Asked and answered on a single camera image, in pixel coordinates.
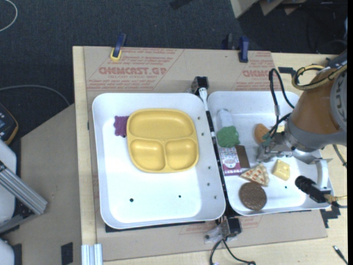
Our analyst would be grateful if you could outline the orange bread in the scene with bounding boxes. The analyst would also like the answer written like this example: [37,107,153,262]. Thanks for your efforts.
[253,123,272,145]

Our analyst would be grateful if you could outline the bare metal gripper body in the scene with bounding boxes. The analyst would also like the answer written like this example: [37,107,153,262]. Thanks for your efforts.
[264,132,324,166]

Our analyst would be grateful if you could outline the pink and white carton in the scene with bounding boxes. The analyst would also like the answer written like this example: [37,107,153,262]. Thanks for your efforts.
[218,146,243,177]

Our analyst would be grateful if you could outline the yellow pizza slice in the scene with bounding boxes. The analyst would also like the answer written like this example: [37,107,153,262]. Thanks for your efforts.
[239,163,270,188]

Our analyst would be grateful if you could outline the brown cardboard board red print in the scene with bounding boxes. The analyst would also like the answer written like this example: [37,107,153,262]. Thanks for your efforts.
[82,46,329,262]

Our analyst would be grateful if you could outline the round brown biscuit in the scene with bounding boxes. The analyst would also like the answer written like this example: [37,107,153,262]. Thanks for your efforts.
[238,181,268,211]

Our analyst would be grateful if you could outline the green broccoli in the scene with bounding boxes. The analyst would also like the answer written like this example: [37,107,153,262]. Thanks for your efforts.
[216,125,241,149]

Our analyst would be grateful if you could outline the brown flat packet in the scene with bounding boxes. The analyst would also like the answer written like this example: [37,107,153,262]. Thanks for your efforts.
[234,144,252,169]

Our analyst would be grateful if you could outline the purple grapes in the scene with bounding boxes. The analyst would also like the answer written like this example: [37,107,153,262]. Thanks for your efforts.
[113,115,131,137]

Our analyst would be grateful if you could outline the black cylinder on white bracket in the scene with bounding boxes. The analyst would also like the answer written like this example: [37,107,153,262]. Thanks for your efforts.
[295,158,335,204]

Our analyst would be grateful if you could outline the yellow divided plate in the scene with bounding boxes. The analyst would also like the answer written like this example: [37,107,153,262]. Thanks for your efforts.
[126,108,200,173]

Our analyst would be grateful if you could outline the white plastic tray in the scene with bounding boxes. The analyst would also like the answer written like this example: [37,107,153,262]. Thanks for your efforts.
[92,92,227,230]
[206,91,335,216]

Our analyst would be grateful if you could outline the yellow cheese wedge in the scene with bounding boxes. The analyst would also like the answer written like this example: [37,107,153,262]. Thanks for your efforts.
[272,158,291,182]

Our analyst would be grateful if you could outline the thin black and white rod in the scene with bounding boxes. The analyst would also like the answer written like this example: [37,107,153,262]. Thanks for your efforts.
[199,88,229,218]

